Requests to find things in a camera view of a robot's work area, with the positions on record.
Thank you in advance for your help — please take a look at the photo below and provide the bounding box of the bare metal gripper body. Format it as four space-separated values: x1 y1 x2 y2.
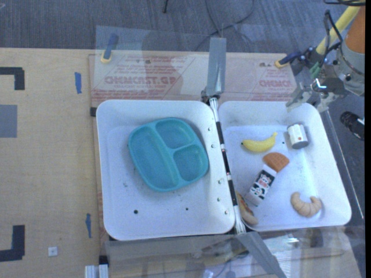
310 64 353 99

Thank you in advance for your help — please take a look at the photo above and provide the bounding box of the white can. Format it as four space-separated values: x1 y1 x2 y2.
286 123 310 150

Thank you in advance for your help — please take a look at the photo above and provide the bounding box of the yellow banana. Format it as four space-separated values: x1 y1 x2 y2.
241 131 278 153

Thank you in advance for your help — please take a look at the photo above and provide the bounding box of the orange waffle biscuit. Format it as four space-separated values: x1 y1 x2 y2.
262 152 290 173

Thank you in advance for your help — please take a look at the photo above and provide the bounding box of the white plastic tray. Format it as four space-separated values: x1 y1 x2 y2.
95 98 236 242
217 100 352 233

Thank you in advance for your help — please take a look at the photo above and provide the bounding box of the white cow print carton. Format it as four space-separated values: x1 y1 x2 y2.
248 163 278 207

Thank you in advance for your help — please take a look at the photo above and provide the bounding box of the tan croissant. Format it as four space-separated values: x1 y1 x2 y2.
290 191 323 218

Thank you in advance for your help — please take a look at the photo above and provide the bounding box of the brown cardboard board red print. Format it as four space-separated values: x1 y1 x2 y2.
88 52 348 261

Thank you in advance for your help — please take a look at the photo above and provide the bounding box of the pizza slice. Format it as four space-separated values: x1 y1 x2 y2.
235 190 259 226

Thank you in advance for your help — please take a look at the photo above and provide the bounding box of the blue divided plate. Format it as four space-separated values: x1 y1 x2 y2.
127 117 210 193

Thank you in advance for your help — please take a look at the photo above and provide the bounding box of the black cylinder on white bracket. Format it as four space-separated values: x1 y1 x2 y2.
339 111 365 141

